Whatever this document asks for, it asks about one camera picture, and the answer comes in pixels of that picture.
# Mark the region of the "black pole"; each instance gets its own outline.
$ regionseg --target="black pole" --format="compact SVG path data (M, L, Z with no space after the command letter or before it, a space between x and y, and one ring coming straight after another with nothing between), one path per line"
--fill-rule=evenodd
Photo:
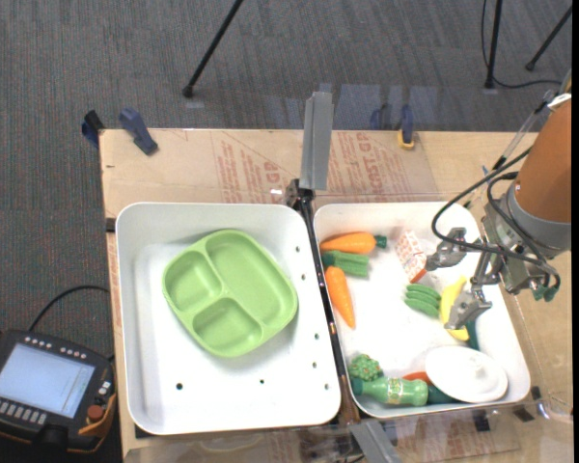
M527 70L534 70L534 66L537 64L537 61L540 58L540 56L542 55L542 53L544 52L544 50L546 50L547 46L549 46L549 44L551 44L551 41L560 32L560 30L562 29L562 26L565 25L566 21L568 20L568 18L571 15L572 15L572 5L568 8L568 10L566 11L566 14L564 14L564 16L560 19L560 22L558 22L556 24L556 27L553 28L553 31L551 31L551 34L547 37L545 42L542 44L542 46L540 47L540 50L537 51L537 54L534 56L534 58L526 64L525 68Z
M500 19L502 17L502 2L503 0L497 0L495 4L495 18L493 20L493 36L491 37L491 52L489 55L489 63L486 80L484 81L484 86L487 89L493 89L493 70L495 69L495 51L498 46L498 35L500 33Z
M225 34L228 27L232 23L232 19L234 19L234 16L238 12L238 9L240 8L242 1L243 0L235 0L234 4L232 5L232 8L230 9L230 12L225 17L223 24L221 24L221 27L217 31L216 36L214 37L214 40L212 40L212 43L210 44L210 47L208 48L206 54L204 55L204 58L202 59L202 61L198 65L197 69L195 70L195 73L191 77L191 80L189 81L189 83L186 86L184 86L184 89L182 89L182 94L185 97L192 97L193 96L193 86L195 86L195 83L200 78L200 75L204 71L204 68L206 67L206 64L208 63L208 60L210 60L212 53L214 53L215 48L217 47L217 45L221 41L221 38L223 38L223 35Z

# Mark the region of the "toy bottle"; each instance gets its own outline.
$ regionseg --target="toy bottle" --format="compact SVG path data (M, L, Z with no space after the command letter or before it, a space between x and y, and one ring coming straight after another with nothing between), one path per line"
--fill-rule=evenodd
M355 395L368 395L388 405L427 404L428 386L422 379L407 380L398 377L378 377L373 381L351 379L351 389Z

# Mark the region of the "white tray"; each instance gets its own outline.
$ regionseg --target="white tray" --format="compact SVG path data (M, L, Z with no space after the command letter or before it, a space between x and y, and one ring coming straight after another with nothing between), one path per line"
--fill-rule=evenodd
M298 294L298 312L241 357L206 352L169 308L167 263L210 232L248 232ZM338 412L341 393L311 244L302 217L276 204L139 203L116 222L131 417L151 434L314 425Z
M397 240L404 231L412 230L428 255L435 252L440 242L431 231L431 221L442 205L444 203L328 204L316 212L314 227L318 241L335 234L357 231L388 237L386 249L376 248L370 254L369 278L347 277L356 328L352 330L347 327L335 312L345 368L356 355L366 353L380 363L386 375L403 377L425 370L425 357L430 349L447 344L464 344L454 339L437 319L410 309L402 300L409 279L395 251ZM458 204L443 213L437 229L447 234L454 227L464 227L467 230L465 238L469 242L480 236L472 214ZM428 272L419 283L442 291L460 275L469 279L474 274L478 258L478 253L468 253L457 266ZM499 363L507 373L509 387L502 398L482 404L399 407L360 395L354 397L359 408L373 417L389 419L468 406L514 403L525 397L530 390L530 373L504 297L498 285L485 286L483 292L493 307L476 320L477 336L480 351Z

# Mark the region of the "green divided plate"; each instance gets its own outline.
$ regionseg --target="green divided plate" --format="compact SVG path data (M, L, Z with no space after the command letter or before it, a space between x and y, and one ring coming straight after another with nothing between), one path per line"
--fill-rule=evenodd
M193 338L219 357L244 355L293 319L296 290L249 234L219 230L173 258L163 294Z

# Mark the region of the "wooden table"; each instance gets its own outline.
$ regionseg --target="wooden table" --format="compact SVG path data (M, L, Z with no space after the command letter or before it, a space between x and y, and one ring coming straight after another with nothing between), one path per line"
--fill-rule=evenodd
M185 455L198 455L204 458L202 461L215 463L254 458L274 463L299 462L305 437L301 430L231 434L226 441L235 447L231 452L210 446L210 440L218 443L218 434L198 438L136 437L126 405L119 269L112 229L122 208L141 201L278 203L290 181L300 175L302 131L151 129L150 132L159 145L159 151L151 156L143 154L125 130L99 133L125 461L157 461L163 454L164 462L187 461L188 457L182 459ZM334 131L329 190L318 193L316 201L323 204L411 198L447 201L481 179L483 167L493 165L513 135L420 132L414 149L404 150L398 143L397 132ZM535 139L536 134L526 135L515 154ZM479 204L476 210L481 211ZM488 414L491 426L488 441L481 433L453 436L451 431L462 432L465 427L454 418L431 417L428 421L422 416L420 420L407 422L406 433L398 429L398 436L402 436L398 444L401 457L426 462L453 456L481 462L573 460L573 425L568 416L573 396L570 253L555 258L552 264L561 273L563 282L554 301L537 302L529 291L523 291L516 297L509 296L508 302L533 386L539 387L542 403L536 406L529 397L516 411L511 407ZM540 413L543 405L548 407L549 420ZM446 432L434 428L443 426L447 426ZM315 438L335 437L321 435L317 428L306 434Z

